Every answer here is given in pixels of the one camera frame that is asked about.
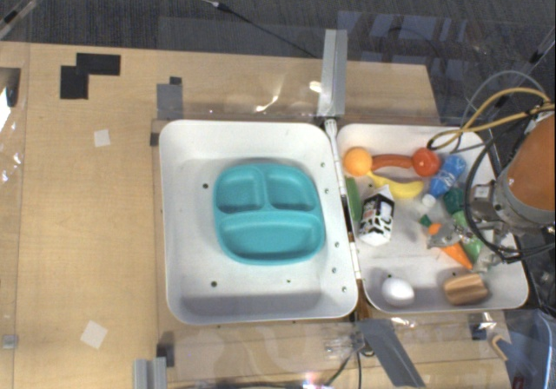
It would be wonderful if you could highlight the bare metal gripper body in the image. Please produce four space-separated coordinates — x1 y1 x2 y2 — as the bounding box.
465 181 513 249

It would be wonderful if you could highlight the light green bottle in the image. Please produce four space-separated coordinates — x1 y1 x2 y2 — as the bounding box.
451 209 485 263

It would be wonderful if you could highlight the orange carrot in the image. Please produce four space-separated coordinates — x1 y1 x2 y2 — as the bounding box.
418 214 474 272

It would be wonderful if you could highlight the dark green toy vegetable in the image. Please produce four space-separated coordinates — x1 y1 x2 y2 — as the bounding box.
442 188 467 215

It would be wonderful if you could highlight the brown bread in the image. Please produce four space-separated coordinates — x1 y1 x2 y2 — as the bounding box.
442 272 491 307

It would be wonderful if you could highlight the white plastic tray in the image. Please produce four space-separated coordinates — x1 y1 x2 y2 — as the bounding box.
158 119 360 326
336 122 531 315

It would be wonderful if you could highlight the blue bottle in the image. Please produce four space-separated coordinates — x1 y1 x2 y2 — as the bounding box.
421 155 467 208

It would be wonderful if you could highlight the yellow banana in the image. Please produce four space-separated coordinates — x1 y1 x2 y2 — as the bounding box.
367 169 425 201

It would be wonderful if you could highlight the white egg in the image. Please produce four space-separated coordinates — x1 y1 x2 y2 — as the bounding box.
381 275 416 308

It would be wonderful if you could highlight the red tomato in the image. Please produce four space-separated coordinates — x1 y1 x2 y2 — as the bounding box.
411 147 442 178

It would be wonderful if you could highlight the black and white carton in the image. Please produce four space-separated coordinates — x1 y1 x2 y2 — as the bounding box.
356 184 397 247

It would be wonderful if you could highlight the red sausage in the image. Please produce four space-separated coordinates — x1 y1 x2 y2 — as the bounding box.
369 154 416 173

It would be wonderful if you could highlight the orange toy fruit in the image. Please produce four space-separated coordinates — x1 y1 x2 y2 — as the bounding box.
342 147 374 177

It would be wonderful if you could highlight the blue divided plate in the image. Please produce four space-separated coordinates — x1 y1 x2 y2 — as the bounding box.
211 163 327 267

